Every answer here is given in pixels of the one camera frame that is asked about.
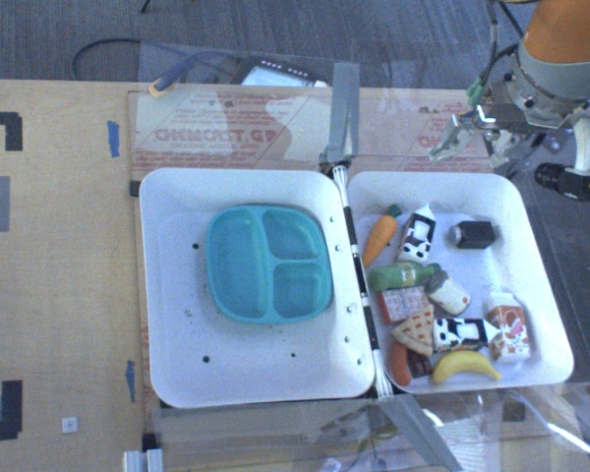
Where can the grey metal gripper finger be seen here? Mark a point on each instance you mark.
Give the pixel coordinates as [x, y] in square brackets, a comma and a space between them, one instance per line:
[450, 140]
[505, 149]

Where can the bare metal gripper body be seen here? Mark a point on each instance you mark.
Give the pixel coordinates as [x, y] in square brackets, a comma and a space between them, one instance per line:
[521, 111]

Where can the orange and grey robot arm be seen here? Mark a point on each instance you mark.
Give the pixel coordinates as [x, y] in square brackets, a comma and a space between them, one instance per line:
[563, 27]

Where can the black and white cow carton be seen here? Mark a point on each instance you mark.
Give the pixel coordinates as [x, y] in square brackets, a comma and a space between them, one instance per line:
[417, 239]
[459, 333]

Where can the orange carrot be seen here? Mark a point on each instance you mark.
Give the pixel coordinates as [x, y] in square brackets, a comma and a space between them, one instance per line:
[379, 236]

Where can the white plastic tray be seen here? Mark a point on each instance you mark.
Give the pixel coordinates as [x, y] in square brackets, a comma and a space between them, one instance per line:
[177, 312]
[531, 273]

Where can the green bottle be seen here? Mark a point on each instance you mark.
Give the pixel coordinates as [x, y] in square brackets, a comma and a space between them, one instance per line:
[398, 276]

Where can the white jar with grey lid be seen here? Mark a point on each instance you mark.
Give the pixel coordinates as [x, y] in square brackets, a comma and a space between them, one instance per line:
[451, 295]

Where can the red carton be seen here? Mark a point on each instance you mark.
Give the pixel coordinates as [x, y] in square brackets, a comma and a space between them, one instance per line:
[398, 304]

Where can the orange and white carton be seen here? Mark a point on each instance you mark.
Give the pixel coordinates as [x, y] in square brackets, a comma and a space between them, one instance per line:
[510, 330]

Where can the pizza slice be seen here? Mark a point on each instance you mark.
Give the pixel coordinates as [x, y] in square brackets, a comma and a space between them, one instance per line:
[417, 332]

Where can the yellow banana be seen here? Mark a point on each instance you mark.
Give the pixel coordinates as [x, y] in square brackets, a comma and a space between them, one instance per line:
[464, 363]

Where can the brown cardboard board red print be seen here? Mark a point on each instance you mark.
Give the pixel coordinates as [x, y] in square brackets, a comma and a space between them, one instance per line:
[226, 131]

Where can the brown chocolate piece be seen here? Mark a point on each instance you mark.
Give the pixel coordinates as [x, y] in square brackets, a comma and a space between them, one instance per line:
[419, 364]

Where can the red sausage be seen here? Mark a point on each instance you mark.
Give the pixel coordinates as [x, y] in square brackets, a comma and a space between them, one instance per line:
[400, 364]

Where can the blue divided plate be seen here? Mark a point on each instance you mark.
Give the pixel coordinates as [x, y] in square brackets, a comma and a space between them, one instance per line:
[241, 268]

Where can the black cylinder on white bracket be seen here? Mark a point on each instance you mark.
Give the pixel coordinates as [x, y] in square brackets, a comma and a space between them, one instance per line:
[565, 181]

